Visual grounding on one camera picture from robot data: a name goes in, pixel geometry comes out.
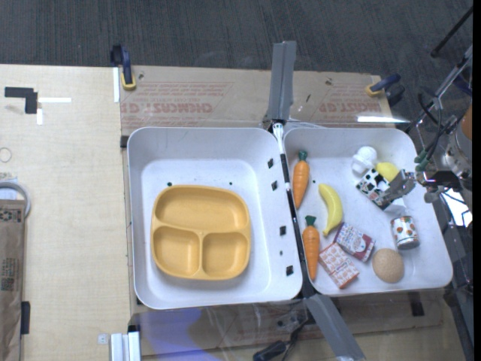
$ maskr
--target can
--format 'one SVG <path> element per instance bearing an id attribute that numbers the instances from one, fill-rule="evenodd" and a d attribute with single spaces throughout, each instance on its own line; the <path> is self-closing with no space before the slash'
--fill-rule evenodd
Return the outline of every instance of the can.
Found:
<path id="1" fill-rule="evenodd" d="M 409 215 L 391 220 L 391 231 L 396 246 L 400 250 L 412 249 L 421 243 L 413 218 Z"/>

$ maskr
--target carrot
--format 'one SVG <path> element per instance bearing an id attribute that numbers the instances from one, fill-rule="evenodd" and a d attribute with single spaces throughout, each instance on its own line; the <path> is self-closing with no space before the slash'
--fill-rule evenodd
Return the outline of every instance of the carrot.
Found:
<path id="1" fill-rule="evenodd" d="M 292 176 L 292 195 L 294 196 L 294 205 L 299 208 L 307 189 L 309 182 L 309 163 L 306 162 L 307 152 L 299 151 L 299 162 L 294 166 L 294 174 Z"/>
<path id="2" fill-rule="evenodd" d="M 316 217 L 306 216 L 307 226 L 302 232 L 302 241 L 304 242 L 304 252 L 306 254 L 307 269 L 311 280 L 317 275 L 317 261 L 319 257 L 320 237 L 319 231 L 314 227 Z"/>

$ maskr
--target round brown object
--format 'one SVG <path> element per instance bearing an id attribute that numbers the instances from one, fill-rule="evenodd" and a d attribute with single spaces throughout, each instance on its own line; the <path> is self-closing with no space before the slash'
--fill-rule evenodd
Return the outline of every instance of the round brown object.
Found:
<path id="1" fill-rule="evenodd" d="M 384 282 L 395 284 L 404 276 L 403 258 L 392 249 L 379 249 L 373 256 L 373 269 Z"/>

